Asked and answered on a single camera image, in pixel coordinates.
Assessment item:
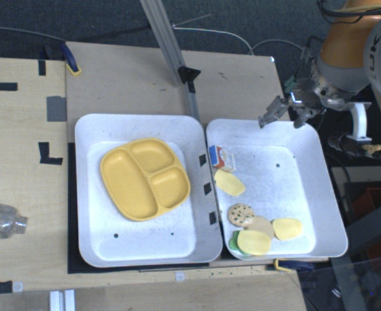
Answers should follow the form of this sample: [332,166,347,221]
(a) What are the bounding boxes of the chocolate chip biscuit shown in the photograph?
[227,203,257,229]

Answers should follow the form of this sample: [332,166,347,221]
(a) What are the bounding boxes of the plain beige round biscuit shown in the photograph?
[244,215,275,240]

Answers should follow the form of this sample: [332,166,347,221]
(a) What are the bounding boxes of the green lettuce leaf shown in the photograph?
[228,229,250,256]

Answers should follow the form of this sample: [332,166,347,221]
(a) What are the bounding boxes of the yellow divided plate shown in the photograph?
[99,137,192,223]

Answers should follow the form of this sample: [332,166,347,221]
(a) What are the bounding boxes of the black cylinder on white bracket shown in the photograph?
[327,101,381,160]

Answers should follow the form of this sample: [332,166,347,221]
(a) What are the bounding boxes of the orange and white small carton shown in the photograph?
[208,144,238,174]

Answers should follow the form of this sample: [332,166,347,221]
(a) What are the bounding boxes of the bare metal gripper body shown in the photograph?
[286,75,354,118]

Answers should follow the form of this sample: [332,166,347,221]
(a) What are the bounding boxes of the yellow potato slice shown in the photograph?
[236,229,273,257]
[271,217,303,242]
[213,168,246,198]

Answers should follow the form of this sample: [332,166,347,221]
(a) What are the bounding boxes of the white plastic tray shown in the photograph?
[74,113,224,268]
[205,118,349,262]

